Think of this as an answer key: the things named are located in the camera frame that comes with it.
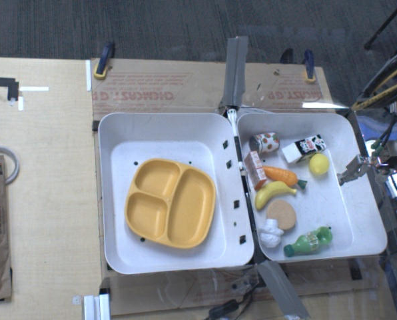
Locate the yellow lemon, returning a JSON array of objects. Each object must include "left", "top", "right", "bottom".
[{"left": 309, "top": 153, "right": 330, "bottom": 176}]

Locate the green plastic bottle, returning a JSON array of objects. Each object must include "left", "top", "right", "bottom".
[{"left": 282, "top": 226, "right": 334, "bottom": 258}]

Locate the tan round biscuit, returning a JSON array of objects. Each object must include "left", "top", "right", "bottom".
[{"left": 266, "top": 199, "right": 298, "bottom": 231}]

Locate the orange and white carton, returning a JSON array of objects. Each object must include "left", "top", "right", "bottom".
[{"left": 244, "top": 150, "right": 268, "bottom": 191}]

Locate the white plastic tray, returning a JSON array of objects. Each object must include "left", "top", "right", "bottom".
[
  {"left": 97, "top": 112, "right": 255, "bottom": 275},
  {"left": 236, "top": 112, "right": 388, "bottom": 263}
]

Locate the brown cardboard board red print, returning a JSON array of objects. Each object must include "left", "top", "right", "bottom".
[{"left": 90, "top": 57, "right": 380, "bottom": 317}]

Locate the yellow banana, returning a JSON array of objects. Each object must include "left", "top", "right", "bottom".
[{"left": 254, "top": 181, "right": 298, "bottom": 211}]

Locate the orange carrot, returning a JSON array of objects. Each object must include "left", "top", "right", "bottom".
[{"left": 262, "top": 165, "right": 308, "bottom": 190}]

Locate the small can with fruit print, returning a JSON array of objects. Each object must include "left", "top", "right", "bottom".
[{"left": 248, "top": 131, "right": 281, "bottom": 155}]

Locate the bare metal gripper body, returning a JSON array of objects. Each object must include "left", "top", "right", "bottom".
[{"left": 366, "top": 141, "right": 397, "bottom": 179}]

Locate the white and black milk carton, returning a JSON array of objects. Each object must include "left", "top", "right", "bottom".
[{"left": 281, "top": 134, "right": 327, "bottom": 165}]

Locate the white garlic bulb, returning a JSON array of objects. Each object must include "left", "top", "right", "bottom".
[{"left": 258, "top": 218, "right": 285, "bottom": 249}]

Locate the yellow divided plate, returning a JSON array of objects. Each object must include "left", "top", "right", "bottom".
[{"left": 124, "top": 158, "right": 217, "bottom": 250}]

